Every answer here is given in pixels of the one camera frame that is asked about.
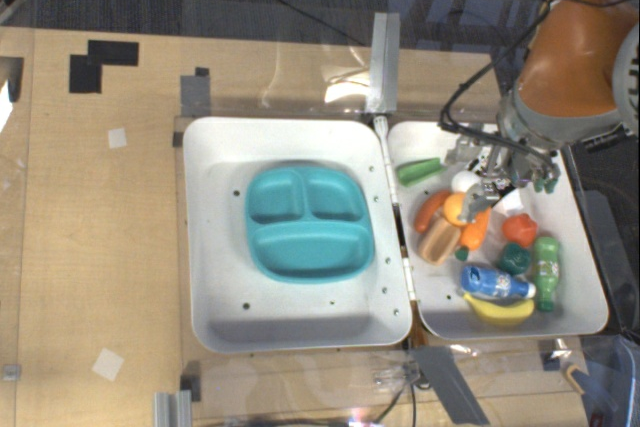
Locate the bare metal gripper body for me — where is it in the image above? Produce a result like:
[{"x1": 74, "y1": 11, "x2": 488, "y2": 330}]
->
[{"x1": 444, "y1": 133, "x2": 562, "y2": 190}]

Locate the orange toy fruit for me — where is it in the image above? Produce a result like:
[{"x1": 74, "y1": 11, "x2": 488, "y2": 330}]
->
[{"x1": 442, "y1": 192, "x2": 472, "y2": 228}]

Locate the white toy egg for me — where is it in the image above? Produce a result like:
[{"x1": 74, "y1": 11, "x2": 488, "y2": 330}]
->
[{"x1": 450, "y1": 169, "x2": 483, "y2": 194}]

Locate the orange toy carrot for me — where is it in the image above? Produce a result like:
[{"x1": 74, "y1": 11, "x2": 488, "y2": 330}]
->
[{"x1": 454, "y1": 207, "x2": 494, "y2": 263}]

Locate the orange toy sausage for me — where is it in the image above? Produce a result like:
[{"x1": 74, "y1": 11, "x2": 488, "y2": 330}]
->
[{"x1": 413, "y1": 189, "x2": 453, "y2": 235}]

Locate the red toy pepper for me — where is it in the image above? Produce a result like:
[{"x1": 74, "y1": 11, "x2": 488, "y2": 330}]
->
[{"x1": 501, "y1": 212, "x2": 539, "y2": 249}]

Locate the tan toy bread bun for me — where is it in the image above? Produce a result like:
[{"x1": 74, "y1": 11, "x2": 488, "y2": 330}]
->
[{"x1": 417, "y1": 215, "x2": 463, "y2": 267}]

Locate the green toy cucumber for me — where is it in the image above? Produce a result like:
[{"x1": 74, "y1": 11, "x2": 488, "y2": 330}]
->
[{"x1": 396, "y1": 157, "x2": 447, "y2": 188}]

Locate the dark green toy vegetable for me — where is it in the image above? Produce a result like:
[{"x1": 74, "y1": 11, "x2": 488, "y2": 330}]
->
[{"x1": 496, "y1": 242, "x2": 533, "y2": 277}]

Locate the blue plastic bottle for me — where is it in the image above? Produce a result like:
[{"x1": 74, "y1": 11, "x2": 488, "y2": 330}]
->
[{"x1": 459, "y1": 264, "x2": 538, "y2": 302}]

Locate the thin black and white rod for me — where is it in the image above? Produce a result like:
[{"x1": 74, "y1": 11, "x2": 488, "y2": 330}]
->
[{"x1": 373, "y1": 114, "x2": 417, "y2": 302}]

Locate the green plastic bottle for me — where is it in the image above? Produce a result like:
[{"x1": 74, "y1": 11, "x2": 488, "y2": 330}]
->
[{"x1": 529, "y1": 235, "x2": 562, "y2": 314}]

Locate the white plastic tray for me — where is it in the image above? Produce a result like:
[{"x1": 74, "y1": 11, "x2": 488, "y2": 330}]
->
[
  {"x1": 182, "y1": 116, "x2": 415, "y2": 355},
  {"x1": 387, "y1": 120, "x2": 611, "y2": 342}
]

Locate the yellow banana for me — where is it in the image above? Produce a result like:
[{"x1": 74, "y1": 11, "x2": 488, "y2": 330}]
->
[{"x1": 462, "y1": 292, "x2": 537, "y2": 328}]

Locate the teal divided plate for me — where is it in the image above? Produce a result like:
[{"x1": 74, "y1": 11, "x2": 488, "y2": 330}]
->
[{"x1": 243, "y1": 166, "x2": 377, "y2": 285}]

